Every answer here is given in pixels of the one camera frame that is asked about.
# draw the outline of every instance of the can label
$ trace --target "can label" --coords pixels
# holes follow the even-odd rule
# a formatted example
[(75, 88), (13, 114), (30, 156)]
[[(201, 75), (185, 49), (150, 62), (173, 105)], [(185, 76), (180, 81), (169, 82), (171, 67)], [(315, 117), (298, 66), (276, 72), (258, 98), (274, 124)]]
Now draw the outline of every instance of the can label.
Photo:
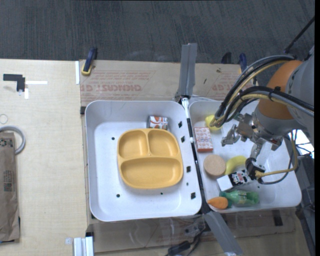
[(147, 119), (146, 127), (168, 130), (168, 118), (163, 116), (150, 115)]

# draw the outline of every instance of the carrot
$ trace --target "carrot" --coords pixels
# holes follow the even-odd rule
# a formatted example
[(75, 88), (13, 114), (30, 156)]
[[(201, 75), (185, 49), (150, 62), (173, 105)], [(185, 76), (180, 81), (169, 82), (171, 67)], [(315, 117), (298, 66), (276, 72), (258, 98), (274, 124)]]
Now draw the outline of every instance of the carrot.
[(223, 196), (217, 196), (214, 198), (211, 198), (207, 201), (207, 203), (217, 209), (226, 209), (228, 207), (228, 199), (226, 199)]

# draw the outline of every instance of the brown paper bag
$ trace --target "brown paper bag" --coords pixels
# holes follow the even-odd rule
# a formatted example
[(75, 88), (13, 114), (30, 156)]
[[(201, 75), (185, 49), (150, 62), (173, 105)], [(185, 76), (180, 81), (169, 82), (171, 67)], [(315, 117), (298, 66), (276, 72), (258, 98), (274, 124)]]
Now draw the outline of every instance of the brown paper bag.
[(0, 132), (0, 241), (20, 236), (15, 135)]

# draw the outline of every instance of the metal ring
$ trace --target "metal ring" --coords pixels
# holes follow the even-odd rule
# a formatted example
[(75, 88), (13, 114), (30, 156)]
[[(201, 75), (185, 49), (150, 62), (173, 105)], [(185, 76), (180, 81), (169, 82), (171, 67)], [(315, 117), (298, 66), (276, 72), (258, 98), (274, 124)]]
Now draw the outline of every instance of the metal ring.
[[(1, 117), (5, 117), (6, 120), (2, 122)], [(5, 125), (7, 122), (8, 122), (8, 116), (6, 114), (0, 114), (0, 124)]]
[(26, 145), (26, 137), (25, 137), (24, 133), (18, 127), (13, 126), (13, 125), (6, 125), (6, 126), (0, 127), (0, 132), (4, 132), (4, 131), (16, 132), (21, 136), (21, 138), (22, 138), (21, 145), (15, 150), (15, 154), (18, 155), (24, 149), (24, 147)]

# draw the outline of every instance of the white tray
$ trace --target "white tray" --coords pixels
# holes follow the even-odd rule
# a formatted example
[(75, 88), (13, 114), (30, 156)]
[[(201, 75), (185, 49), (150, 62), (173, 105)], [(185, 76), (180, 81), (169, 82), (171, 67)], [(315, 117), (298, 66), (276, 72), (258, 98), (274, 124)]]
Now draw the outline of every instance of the white tray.
[[(195, 101), (191, 103), (189, 106), (189, 115), (192, 127), (205, 127), (205, 118), (209, 115), (215, 114), (220, 104), (220, 101)], [(241, 113), (251, 114), (254, 111), (256, 105), (256, 102), (249, 104), (242, 110)], [(233, 124), (238, 125), (239, 122), (232, 120), (225, 123), (220, 130), (211, 131), (213, 154), (221, 156), (225, 161), (239, 155), (245, 156), (246, 158), (250, 157), (251, 148), (253, 146), (253, 143), (249, 140), (247, 140), (246, 142), (238, 140), (238, 142), (233, 145), (225, 145), (224, 147), (222, 147), (222, 137), (225, 137), (227, 135)], [(212, 153), (197, 152), (204, 194), (207, 200), (218, 197), (220, 192), (217, 180), (207, 175), (207, 173), (204, 171), (203, 163), (208, 154)], [(282, 145), (276, 151), (271, 151), (265, 166), (266, 172), (287, 169), (289, 160), (290, 157), (288, 154), (288, 150), (285, 142), (283, 141)], [(270, 175), (264, 177), (263, 180), (265, 182), (276, 181), (283, 175), (283, 173)], [(302, 199), (301, 189), (299, 187), (299, 183), (294, 171), (291, 171), (287, 175), (287, 177), (279, 183), (272, 185), (262, 185), (257, 181), (253, 181), (252, 183), (241, 187), (241, 189), (258, 192), (260, 203), (250, 207), (232, 206), (232, 208), (218, 211), (221, 213), (230, 213), (250, 210), (288, 208), (297, 206)]]
[[(168, 131), (179, 143), (183, 177), (174, 186), (132, 188), (119, 174), (118, 138), (128, 130), (146, 128), (148, 116), (167, 117)], [(174, 101), (98, 100), (86, 107), (85, 125), (90, 209), (98, 220), (186, 217), (200, 210), (202, 200), (197, 171), (186, 114), (180, 104)]]

